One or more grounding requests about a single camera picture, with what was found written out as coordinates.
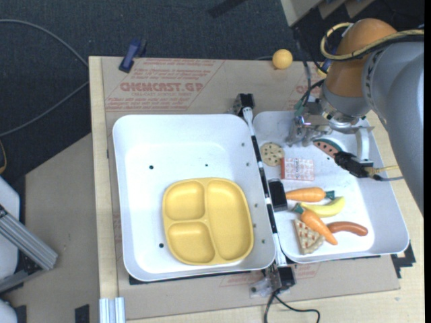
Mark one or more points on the beige chocolate chip biscuit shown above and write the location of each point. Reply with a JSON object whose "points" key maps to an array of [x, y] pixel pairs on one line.
{"points": [[272, 154]]}

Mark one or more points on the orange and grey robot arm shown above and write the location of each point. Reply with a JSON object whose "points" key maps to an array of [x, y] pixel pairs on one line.
{"points": [[397, 89]]}

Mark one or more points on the red and white packet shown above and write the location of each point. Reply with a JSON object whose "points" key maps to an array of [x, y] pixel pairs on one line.
{"points": [[298, 169]]}

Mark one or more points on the orange-brown sausage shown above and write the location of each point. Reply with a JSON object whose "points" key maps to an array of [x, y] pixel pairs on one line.
{"points": [[348, 228]]}

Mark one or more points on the thin black and white rod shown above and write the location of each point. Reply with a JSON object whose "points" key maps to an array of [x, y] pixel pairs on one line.
{"points": [[266, 187]]}

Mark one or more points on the white plastic tray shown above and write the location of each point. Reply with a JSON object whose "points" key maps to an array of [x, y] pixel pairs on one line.
{"points": [[168, 146], [363, 200]]}

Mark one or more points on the orange carrot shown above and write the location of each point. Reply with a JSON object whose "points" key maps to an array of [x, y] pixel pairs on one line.
{"points": [[304, 194], [316, 225]]}

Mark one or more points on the yellow ball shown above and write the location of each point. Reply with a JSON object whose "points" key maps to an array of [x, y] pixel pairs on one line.
{"points": [[282, 59]]}

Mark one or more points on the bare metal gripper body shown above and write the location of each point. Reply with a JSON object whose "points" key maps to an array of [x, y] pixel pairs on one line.
{"points": [[314, 116]]}

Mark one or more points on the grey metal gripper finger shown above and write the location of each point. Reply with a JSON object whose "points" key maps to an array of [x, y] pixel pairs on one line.
{"points": [[308, 137], [293, 136]]}

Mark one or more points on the brown cardboard board, red print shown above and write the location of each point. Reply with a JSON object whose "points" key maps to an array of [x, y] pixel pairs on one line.
{"points": [[188, 79]]}

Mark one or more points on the beige lattice pie slice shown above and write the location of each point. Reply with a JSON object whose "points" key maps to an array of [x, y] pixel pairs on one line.
{"points": [[307, 239]]}

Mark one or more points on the yellow divided plate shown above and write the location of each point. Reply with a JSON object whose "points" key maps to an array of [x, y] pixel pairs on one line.
{"points": [[222, 214]]}

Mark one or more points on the yellow banana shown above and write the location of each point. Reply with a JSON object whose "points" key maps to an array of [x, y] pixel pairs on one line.
{"points": [[328, 209]]}

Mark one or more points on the black cylinder on white bracket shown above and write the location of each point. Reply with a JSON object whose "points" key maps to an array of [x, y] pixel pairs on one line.
{"points": [[350, 164]]}

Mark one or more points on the red watermelon slice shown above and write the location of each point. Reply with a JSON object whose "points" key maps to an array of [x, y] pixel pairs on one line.
{"points": [[328, 147]]}

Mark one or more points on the small black box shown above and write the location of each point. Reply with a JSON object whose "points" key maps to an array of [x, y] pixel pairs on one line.
{"points": [[277, 195]]}

